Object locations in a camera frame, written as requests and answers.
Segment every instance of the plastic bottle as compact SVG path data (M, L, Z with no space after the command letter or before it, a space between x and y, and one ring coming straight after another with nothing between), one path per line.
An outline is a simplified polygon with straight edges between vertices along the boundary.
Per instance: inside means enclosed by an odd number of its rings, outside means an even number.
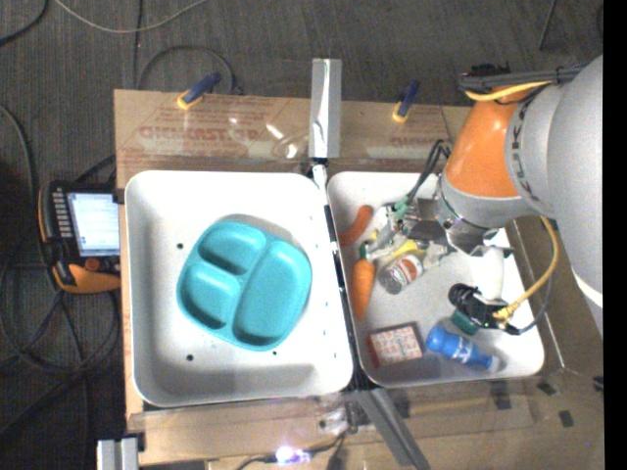
M422 275L422 271L422 262L415 252L403 253L381 268L378 280L388 293L399 294L404 287Z
M431 329L426 346L432 352L442 353L450 360L462 364L476 364L489 370L496 370L498 367L496 357L483 353L473 342L447 331L444 327L436 325Z

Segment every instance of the blue bottle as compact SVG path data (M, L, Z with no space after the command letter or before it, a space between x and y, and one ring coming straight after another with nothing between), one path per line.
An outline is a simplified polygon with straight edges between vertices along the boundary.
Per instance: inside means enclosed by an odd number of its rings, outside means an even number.
M429 332L426 346L432 352L442 353L450 360L455 360L462 364L476 364L486 369L496 365L495 361L493 364L494 357L481 352L473 342L437 325Z

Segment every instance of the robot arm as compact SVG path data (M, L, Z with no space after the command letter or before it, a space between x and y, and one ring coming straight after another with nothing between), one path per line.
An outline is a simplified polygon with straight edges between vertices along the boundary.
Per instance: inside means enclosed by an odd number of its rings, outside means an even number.
M554 219L603 335L603 56L526 94L475 104L440 176L436 217L467 253L517 217Z

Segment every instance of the white cable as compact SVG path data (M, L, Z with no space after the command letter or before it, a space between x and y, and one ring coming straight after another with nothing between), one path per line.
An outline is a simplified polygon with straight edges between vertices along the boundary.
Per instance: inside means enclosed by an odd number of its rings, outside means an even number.
M111 28L108 28L108 27L100 26L99 24L93 23L92 21L90 21L90 20L84 18L83 16L79 15L78 13L73 11L70 7L68 7L66 4L64 4L61 0L54 0L54 1L57 2L57 4L59 4L70 15L74 16L75 18L77 18L80 21L83 21L85 24L89 24L90 26L95 27L96 29L100 29L101 31L108 31L109 33L124 34L124 33L137 33L139 31L148 31L150 29L155 29L155 28L157 28L159 26L162 26L164 24L169 23L170 21L175 20L176 18L178 18L182 14L186 13L187 11L189 11L189 10L193 9L194 7L197 7L197 6L201 5L201 4L204 4L205 2L208 2L209 0L199 0L198 2L194 2L193 4L188 5L184 9L181 9L180 11L178 11L175 14L173 14L169 18L164 19L163 21L160 21L160 22L154 23L154 24L150 24L150 25L147 25L147 26L142 26L142 27L135 28L135 29L111 29Z

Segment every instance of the floor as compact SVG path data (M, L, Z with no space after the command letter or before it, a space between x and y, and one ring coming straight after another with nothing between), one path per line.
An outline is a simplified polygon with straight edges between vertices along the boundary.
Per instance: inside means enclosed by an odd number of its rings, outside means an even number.
M603 53L603 0L556 0L550 16L552 1L0 0L0 467L95 468L95 442L124 433L118 302L54 298L35 211L38 188L52 179L88 169L91 180L115 176L114 89L179 92L218 71L216 93L307 98L312 58L328 57L343 62L344 100L393 103L416 78L416 103L470 106L458 77L474 66L552 70ZM585 390L584 401L543 411L532 392L534 419L558 447L569 422L554 414L579 406L594 420L592 433L573 438L589 457L539 451L543 468L599 468L603 399L599 407ZM448 436L422 434L421 446L434 468L516 468L542 442L533 429L526 443L503 433L459 439L457 460L444 453ZM382 452L347 468L394 468L380 441L368 447L352 450Z

